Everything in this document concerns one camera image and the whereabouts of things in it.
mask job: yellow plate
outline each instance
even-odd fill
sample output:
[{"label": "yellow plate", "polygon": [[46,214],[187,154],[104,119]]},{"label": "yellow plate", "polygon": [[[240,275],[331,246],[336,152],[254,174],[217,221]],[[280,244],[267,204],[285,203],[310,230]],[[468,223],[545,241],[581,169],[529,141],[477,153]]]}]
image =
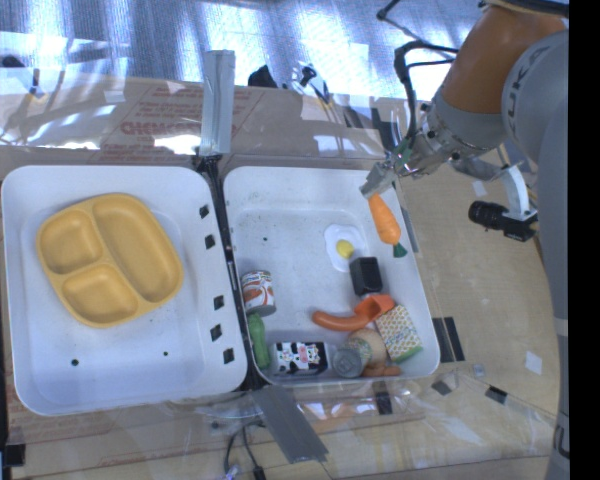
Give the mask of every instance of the yellow plate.
[{"label": "yellow plate", "polygon": [[180,258],[151,210],[105,194],[52,215],[38,229],[38,258],[80,322],[111,327],[152,311],[182,287]]}]

